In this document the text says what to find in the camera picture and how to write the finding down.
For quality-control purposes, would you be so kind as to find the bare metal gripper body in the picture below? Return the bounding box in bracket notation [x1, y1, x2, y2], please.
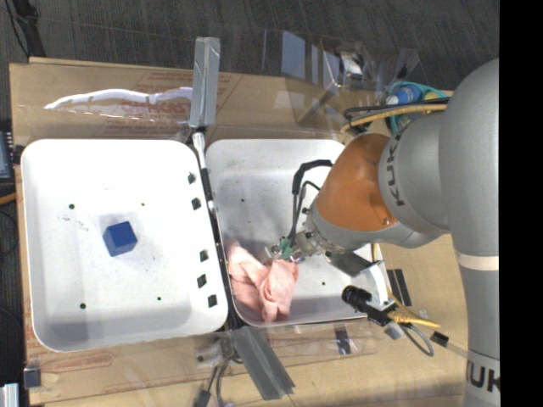
[290, 228, 345, 265]

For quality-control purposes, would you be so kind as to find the pink cloth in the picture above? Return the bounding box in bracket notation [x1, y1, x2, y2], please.
[223, 238, 300, 324]

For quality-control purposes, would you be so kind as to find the white plastic tray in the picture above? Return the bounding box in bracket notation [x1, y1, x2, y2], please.
[20, 138, 231, 353]
[204, 138, 395, 328]

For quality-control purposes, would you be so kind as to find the teal divided plate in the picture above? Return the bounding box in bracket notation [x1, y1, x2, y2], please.
[383, 80, 451, 134]

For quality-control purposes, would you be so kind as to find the blue cube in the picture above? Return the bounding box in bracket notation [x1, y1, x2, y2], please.
[101, 220, 139, 258]

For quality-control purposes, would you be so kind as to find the blue and white bottle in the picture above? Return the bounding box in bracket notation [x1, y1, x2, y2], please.
[384, 86, 422, 106]

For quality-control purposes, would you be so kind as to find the brown cardboard board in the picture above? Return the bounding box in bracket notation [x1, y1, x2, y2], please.
[8, 56, 470, 407]

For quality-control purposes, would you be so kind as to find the black cylinder on white bracket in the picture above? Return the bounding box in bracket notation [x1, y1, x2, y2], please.
[340, 259, 401, 326]

